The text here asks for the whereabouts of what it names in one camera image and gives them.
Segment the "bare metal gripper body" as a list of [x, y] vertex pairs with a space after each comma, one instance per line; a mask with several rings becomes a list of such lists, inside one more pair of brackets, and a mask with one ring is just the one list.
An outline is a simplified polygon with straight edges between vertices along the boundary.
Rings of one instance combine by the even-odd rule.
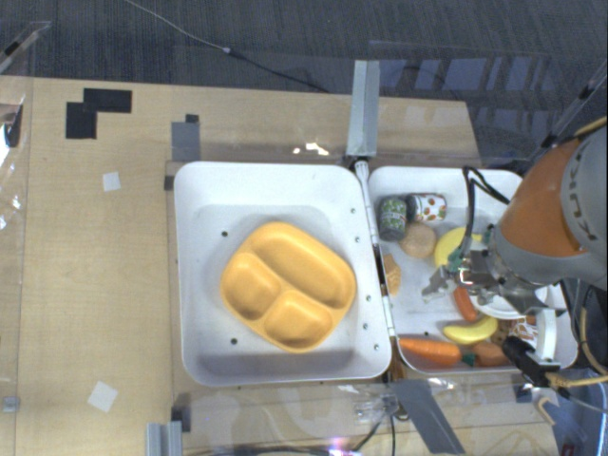
[[517, 313], [539, 313], [546, 309], [546, 303], [537, 296], [546, 284], [535, 273], [542, 260], [544, 256], [526, 252], [503, 255], [492, 249], [466, 253], [456, 249], [448, 255], [448, 271], [468, 292], [474, 285], [482, 285], [495, 290]]

